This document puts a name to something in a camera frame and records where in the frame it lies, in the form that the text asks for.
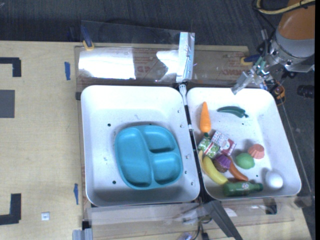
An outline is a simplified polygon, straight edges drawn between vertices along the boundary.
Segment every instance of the toy banana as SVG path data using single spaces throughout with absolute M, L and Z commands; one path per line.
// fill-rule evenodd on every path
M 216 167 L 214 166 L 214 163 L 212 162 L 211 158 L 208 156 L 205 156 L 202 161 L 203 169 L 205 173 L 210 177 L 211 180 L 213 180 L 215 183 L 219 185 L 223 185 L 226 182 L 228 182 L 228 179 L 226 176 L 224 176 L 222 173 L 220 173 Z
M 243 118 L 243 117 L 248 118 L 249 117 L 246 114 L 246 111 L 244 109 L 242 109 L 241 107 L 237 107 L 237 106 L 224 106 L 224 107 L 218 108 L 216 111 L 223 112 L 223 113 L 230 113 L 230 114 L 237 116 L 238 118 Z

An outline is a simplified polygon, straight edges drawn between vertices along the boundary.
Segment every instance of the bottle label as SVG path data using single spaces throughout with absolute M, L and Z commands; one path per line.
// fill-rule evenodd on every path
M 249 184 L 248 183 L 243 183 L 242 184 L 242 189 L 248 190 L 249 189 Z

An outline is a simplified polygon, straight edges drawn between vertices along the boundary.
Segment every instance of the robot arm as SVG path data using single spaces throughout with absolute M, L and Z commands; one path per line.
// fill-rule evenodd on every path
M 233 94 L 251 83 L 261 84 L 279 69 L 289 72 L 308 72 L 315 70 L 315 65 L 301 63 L 315 53 L 316 0 L 289 0 L 284 9 L 268 11 L 261 9 L 261 0 L 256 8 L 264 14 L 284 13 L 261 57 L 248 72 L 243 72 L 231 88 Z

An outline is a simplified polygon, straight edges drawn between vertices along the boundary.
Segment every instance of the black square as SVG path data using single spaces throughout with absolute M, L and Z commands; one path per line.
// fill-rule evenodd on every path
M 0 90 L 0 118 L 15 118 L 15 90 Z

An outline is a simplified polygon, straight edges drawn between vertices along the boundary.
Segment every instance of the yellow cable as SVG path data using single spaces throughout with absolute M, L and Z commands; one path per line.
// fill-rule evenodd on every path
M 278 9 L 278 10 L 265 10 L 265 9 L 261 9 L 261 0 L 257 0 L 256 1 L 256 7 L 257 9 L 259 10 L 259 12 L 263 13 L 263 14 L 269 14 L 269 15 L 274 15 L 274 14 L 281 14 L 281 13 L 285 13 L 287 11 L 290 11 L 292 9 L 295 9 L 295 8 L 298 8 L 298 7 L 301 7 L 307 3 L 310 3 L 310 2 L 314 2 L 316 0 L 302 0 L 300 2 L 297 2 L 293 5 L 290 5 L 290 6 L 287 6 L 285 8 L 282 8 L 282 9 Z

